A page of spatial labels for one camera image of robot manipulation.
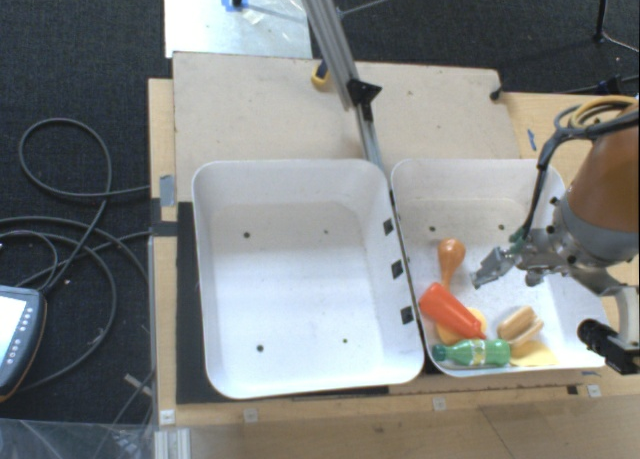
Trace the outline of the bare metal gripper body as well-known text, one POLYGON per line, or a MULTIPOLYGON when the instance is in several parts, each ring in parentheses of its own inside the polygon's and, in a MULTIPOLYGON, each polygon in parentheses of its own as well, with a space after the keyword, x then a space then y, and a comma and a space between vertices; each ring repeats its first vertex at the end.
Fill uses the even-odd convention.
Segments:
POLYGON ((578 239, 582 225, 571 210, 568 195, 552 197, 546 203, 535 199, 524 224, 510 237, 515 267, 525 271, 542 267, 549 274, 574 276, 583 265, 578 239))

